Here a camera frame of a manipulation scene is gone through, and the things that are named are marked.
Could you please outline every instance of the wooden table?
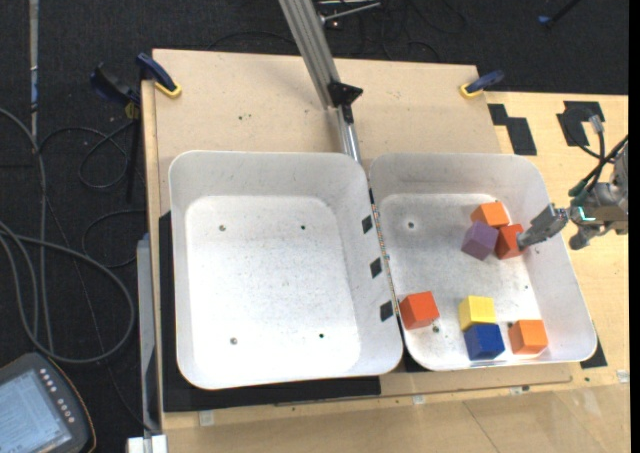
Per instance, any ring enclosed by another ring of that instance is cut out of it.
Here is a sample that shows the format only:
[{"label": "wooden table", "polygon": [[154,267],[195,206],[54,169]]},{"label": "wooden table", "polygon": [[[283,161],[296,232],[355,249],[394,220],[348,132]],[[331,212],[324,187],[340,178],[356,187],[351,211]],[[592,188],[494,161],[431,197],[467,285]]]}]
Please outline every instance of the wooden table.
[{"label": "wooden table", "polygon": [[[339,144],[334,118],[321,109],[299,57],[174,50],[153,56],[183,87],[175,100],[149,82],[142,88],[158,317],[158,219],[170,210],[167,173],[175,156],[193,149],[331,152]],[[628,131],[626,96],[486,92],[469,100],[458,88],[478,77],[473,66],[342,59],[336,65],[344,82],[364,89],[354,115],[365,169],[384,152],[514,152],[507,128],[494,126],[489,113],[489,104],[504,105],[510,118],[526,119],[537,148],[528,157],[552,201],[563,206],[567,190],[594,166],[567,146],[556,117],[564,101],[601,107],[609,147]],[[574,232],[570,224],[562,234],[568,241]],[[607,366],[423,373],[400,367],[381,377],[376,398],[163,412],[170,451],[424,451],[427,444],[446,452],[513,451],[509,441],[524,441],[532,451],[534,445],[630,451],[628,238],[610,233],[570,256]],[[157,326],[157,345],[159,337]]]}]

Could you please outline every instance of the orange cube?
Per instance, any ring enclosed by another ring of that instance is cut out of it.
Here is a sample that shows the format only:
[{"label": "orange cube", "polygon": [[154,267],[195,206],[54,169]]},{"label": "orange cube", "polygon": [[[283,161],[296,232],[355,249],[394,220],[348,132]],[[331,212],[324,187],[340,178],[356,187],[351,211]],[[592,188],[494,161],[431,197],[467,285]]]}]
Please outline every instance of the orange cube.
[{"label": "orange cube", "polygon": [[509,329],[509,341],[516,355],[540,353],[549,344],[542,320],[518,320]]},{"label": "orange cube", "polygon": [[440,317],[440,311],[431,291],[413,293],[400,302],[400,316],[407,330],[431,325]]},{"label": "orange cube", "polygon": [[486,202],[480,204],[473,213],[471,213],[471,221],[480,220],[491,227],[503,227],[509,225],[509,216],[507,210],[500,201]]},{"label": "orange cube", "polygon": [[498,259],[507,259],[522,254],[518,247],[517,236],[524,229],[520,224],[510,224],[498,229],[498,240],[496,241],[496,256]]}]

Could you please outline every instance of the block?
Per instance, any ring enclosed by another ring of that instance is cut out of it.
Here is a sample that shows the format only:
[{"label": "block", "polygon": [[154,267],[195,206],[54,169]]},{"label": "block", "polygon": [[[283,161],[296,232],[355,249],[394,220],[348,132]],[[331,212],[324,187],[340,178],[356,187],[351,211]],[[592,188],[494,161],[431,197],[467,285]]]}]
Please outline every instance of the block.
[{"label": "block", "polygon": [[520,224],[509,224],[498,229],[498,239],[496,241],[496,256],[498,259],[508,259],[517,257],[523,250],[518,247],[517,235],[524,229]]},{"label": "block", "polygon": [[484,261],[494,251],[497,240],[497,229],[476,220],[465,233],[460,250]]},{"label": "block", "polygon": [[505,350],[500,327],[495,323],[474,325],[464,333],[464,342],[472,361],[495,359]]},{"label": "block", "polygon": [[479,220],[496,228],[509,225],[509,215],[507,215],[504,204],[500,201],[480,204],[480,206],[471,213],[471,220],[474,222]]},{"label": "block", "polygon": [[460,329],[463,331],[472,325],[495,323],[496,311],[493,307],[493,298],[469,295],[458,304],[458,316]]},{"label": "block", "polygon": [[509,341],[516,355],[537,354],[549,344],[542,320],[518,320],[509,329]]},{"label": "block", "polygon": [[413,293],[400,302],[400,316],[407,330],[431,325],[440,316],[431,291]]}]

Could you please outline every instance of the electronic device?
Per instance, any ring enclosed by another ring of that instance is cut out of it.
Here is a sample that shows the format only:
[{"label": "electronic device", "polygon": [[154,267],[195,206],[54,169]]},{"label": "electronic device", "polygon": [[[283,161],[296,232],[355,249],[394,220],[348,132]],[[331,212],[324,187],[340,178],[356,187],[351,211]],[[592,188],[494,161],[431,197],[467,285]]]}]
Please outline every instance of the electronic device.
[{"label": "electronic device", "polygon": [[0,453],[78,453],[92,435],[80,396],[45,357],[0,368]]}]

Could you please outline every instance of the blue cube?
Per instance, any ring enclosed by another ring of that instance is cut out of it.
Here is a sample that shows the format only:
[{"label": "blue cube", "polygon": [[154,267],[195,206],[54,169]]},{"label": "blue cube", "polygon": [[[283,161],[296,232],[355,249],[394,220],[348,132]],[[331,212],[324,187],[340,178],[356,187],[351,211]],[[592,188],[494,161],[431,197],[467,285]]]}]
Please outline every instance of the blue cube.
[{"label": "blue cube", "polygon": [[500,327],[495,323],[473,325],[464,333],[464,342],[472,361],[495,359],[505,349]]}]

